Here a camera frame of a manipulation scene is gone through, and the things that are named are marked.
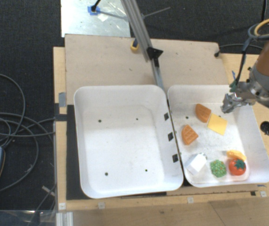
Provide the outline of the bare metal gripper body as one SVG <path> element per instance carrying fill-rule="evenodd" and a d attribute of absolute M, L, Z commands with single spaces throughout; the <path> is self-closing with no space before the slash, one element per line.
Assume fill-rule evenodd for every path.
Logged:
<path fill-rule="evenodd" d="M 269 108 L 269 91 L 256 81 L 239 82 L 233 93 L 233 100 L 242 105 L 254 105 L 257 102 Z"/>

